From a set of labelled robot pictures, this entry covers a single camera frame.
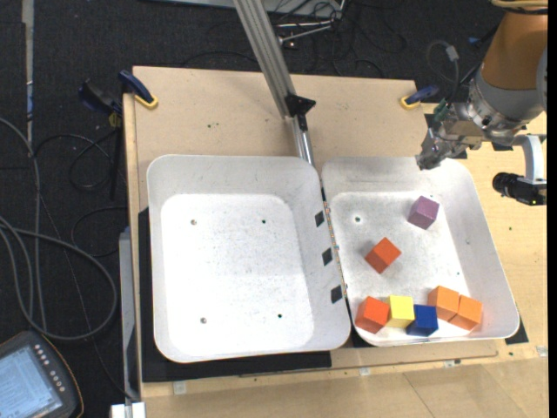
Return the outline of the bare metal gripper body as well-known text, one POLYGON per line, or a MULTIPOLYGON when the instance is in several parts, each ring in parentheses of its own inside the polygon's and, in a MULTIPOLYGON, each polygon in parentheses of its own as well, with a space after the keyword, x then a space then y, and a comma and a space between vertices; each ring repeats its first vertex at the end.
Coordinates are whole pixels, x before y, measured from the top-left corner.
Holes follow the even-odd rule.
POLYGON ((433 110, 429 127, 451 150, 477 150, 484 143, 491 143, 495 150, 510 150, 527 123, 527 119, 511 118, 483 101, 449 104, 442 99, 433 110))

